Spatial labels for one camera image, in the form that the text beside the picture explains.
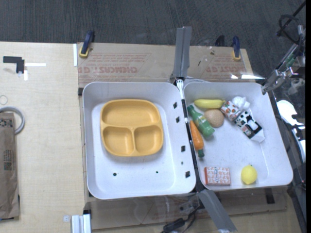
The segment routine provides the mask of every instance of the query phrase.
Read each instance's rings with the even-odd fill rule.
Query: potato
[[[219,109],[206,110],[204,116],[213,128],[218,128],[224,124],[225,117]]]

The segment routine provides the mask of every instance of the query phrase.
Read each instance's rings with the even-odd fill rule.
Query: wooden table
[[[6,233],[69,233],[66,215],[81,215],[85,205],[78,72],[73,44],[0,42],[3,56],[18,56],[28,67],[28,81],[18,77],[15,64],[0,63],[0,95],[16,106],[26,124],[17,135],[20,216],[0,223]],[[239,232],[299,232],[291,199],[287,210],[233,216]],[[103,232],[159,232],[161,226],[130,227]],[[217,232],[212,221],[197,221],[195,230]]]

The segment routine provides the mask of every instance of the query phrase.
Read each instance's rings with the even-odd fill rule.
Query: paper bag
[[[0,113],[0,218],[19,215],[13,113]]]

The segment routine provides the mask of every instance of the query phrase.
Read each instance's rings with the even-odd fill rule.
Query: carrot
[[[203,138],[194,124],[194,122],[190,121],[190,130],[191,130],[191,136],[193,140],[194,149],[198,152],[199,157],[204,157],[203,148],[204,148],[204,141]]]

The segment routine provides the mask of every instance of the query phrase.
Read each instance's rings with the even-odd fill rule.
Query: yellow banana
[[[220,99],[197,99],[194,104],[205,109],[219,109],[225,103],[225,100]]]

